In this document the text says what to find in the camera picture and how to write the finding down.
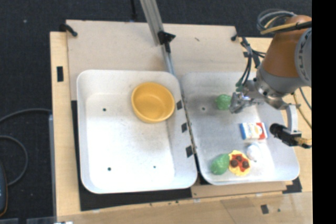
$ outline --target black clip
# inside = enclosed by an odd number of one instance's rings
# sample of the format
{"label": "black clip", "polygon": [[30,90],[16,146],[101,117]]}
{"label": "black clip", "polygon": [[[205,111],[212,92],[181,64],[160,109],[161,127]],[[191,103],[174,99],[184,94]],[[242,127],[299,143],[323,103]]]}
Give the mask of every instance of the black clip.
{"label": "black clip", "polygon": [[61,32],[66,32],[69,31],[74,37],[77,37],[77,32],[75,32],[71,26],[67,25],[67,24],[60,24],[59,26],[59,30]]}
{"label": "black clip", "polygon": [[176,36],[173,34],[166,33],[164,31],[158,32],[157,36],[159,37],[160,44],[163,45],[166,49],[166,52],[171,52],[170,50],[170,41],[172,41]]}

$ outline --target black device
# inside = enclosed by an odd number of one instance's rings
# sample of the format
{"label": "black device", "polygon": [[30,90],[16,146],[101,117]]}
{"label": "black device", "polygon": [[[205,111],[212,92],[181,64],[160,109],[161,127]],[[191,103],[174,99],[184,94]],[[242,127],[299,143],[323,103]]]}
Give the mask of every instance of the black device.
{"label": "black device", "polygon": [[7,202],[8,202],[8,192],[7,192],[7,180],[6,174],[4,170],[4,166],[0,161],[0,217],[7,210]]}

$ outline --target green object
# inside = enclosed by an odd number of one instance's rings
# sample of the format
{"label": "green object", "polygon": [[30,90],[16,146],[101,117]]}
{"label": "green object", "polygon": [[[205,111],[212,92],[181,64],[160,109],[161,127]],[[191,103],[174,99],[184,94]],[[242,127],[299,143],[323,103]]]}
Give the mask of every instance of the green object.
{"label": "green object", "polygon": [[229,162],[230,162],[229,154],[222,154],[212,161],[210,170],[215,175],[222,175],[229,167]]}
{"label": "green object", "polygon": [[221,94],[215,100],[219,110],[228,110],[231,104],[231,96],[227,94]]}

